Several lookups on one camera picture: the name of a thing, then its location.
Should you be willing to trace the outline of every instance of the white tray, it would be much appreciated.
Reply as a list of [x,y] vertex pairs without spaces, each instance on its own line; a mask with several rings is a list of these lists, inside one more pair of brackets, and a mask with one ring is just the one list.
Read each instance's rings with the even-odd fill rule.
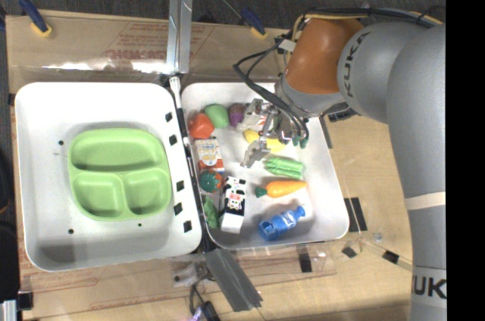
[[[273,84],[262,84],[274,90]],[[195,83],[182,92],[182,105],[186,120],[203,111],[204,107],[218,103],[229,107],[233,103],[250,103],[253,98],[261,98],[244,83]],[[305,165],[304,180],[306,190],[301,190],[286,197],[272,199],[268,196],[256,198],[256,186],[264,187],[277,177],[264,169],[257,161],[250,169],[240,166],[248,143],[242,133],[230,126],[216,129],[214,136],[221,149],[226,175],[247,181],[246,214],[241,233],[235,235],[219,229],[208,228],[214,242],[229,249],[260,248],[275,245],[294,245],[299,243],[323,242],[341,238],[349,228],[349,215],[343,201],[340,185],[336,177],[333,162],[320,121],[313,118],[308,123],[310,139],[305,149],[287,145],[278,156],[290,157]],[[266,242],[258,233],[258,224],[283,210],[294,209],[297,205],[305,208],[306,216],[297,226],[276,241]]]
[[[142,83],[32,83],[17,93],[15,112],[25,248],[38,268],[72,270],[175,257],[199,246],[202,228],[166,89]],[[78,209],[67,171],[69,144],[83,131],[109,127],[144,129],[162,141],[173,189],[168,208],[121,221],[93,220]],[[177,138],[173,144],[172,136]],[[175,214],[177,204],[182,210]]]

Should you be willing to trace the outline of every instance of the toy bottle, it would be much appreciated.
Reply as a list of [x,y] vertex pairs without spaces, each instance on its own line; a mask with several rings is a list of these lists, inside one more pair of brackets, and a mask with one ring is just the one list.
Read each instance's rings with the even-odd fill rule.
[[259,233],[264,240],[275,240],[281,234],[296,226],[296,222],[304,215],[305,209],[299,205],[295,210],[287,210],[271,217],[269,220],[261,221],[258,226]]

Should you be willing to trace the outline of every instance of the orange carrot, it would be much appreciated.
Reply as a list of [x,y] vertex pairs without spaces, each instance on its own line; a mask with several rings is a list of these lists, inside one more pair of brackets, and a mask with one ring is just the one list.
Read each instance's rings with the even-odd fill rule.
[[266,189],[256,187],[256,197],[268,195],[271,198],[278,198],[289,195],[290,193],[296,192],[301,188],[307,186],[305,181],[296,180],[284,180],[284,181],[271,181],[266,185]]

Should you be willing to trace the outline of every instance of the white stripe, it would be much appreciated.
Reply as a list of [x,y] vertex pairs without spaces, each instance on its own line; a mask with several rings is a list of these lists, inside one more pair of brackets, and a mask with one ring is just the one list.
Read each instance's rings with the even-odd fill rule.
[[434,192],[428,195],[406,198],[404,204],[407,210],[417,210],[446,205],[446,192]]

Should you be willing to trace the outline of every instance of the green plate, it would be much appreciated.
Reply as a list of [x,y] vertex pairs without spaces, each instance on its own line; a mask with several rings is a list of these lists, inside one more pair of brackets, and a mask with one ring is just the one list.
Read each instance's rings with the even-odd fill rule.
[[161,141],[142,129],[94,129],[69,147],[69,179],[78,208],[96,220],[148,217],[171,201]]

